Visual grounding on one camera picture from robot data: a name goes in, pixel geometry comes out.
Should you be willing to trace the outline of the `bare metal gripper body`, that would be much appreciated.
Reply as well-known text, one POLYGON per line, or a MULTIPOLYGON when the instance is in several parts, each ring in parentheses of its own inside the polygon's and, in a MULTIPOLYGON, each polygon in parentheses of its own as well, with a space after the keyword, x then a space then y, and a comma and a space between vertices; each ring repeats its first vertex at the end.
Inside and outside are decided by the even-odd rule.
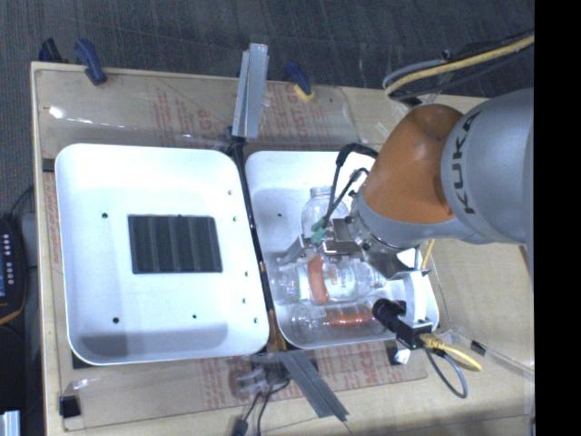
POLYGON ((330 220, 330 226, 320 243, 320 253, 329 257, 346 256, 370 262, 375 258, 396 255, 396 249, 380 240, 358 218, 330 220))

